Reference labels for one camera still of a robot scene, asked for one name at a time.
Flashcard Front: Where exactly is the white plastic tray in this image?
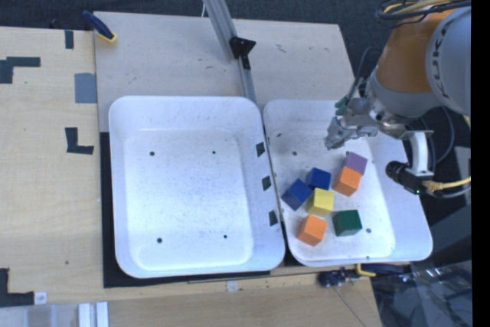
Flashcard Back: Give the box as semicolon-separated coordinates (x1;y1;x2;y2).
262;99;435;268
108;95;286;280

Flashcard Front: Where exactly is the blue cube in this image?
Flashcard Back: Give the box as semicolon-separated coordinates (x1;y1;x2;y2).
304;166;332;191
280;178;315;212

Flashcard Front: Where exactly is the yellow cube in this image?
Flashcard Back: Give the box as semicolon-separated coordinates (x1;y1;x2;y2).
305;187;335;218

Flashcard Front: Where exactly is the pale wood board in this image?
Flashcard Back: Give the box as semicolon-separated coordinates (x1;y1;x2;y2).
93;11;413;285

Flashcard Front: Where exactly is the green cube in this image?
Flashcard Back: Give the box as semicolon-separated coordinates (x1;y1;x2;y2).
331;208;364;237

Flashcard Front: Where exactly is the black cylinder on white bracket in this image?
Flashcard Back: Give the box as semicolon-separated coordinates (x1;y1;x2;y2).
384;129;436;196

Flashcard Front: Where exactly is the purple cube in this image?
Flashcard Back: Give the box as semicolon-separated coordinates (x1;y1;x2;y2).
342;151;369;176

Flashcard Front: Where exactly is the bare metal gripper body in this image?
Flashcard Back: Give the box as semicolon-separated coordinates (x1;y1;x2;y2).
341;97;409;140

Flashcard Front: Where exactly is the orange cube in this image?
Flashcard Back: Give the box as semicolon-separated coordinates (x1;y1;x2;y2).
296;214;328;247
332;165;363;198

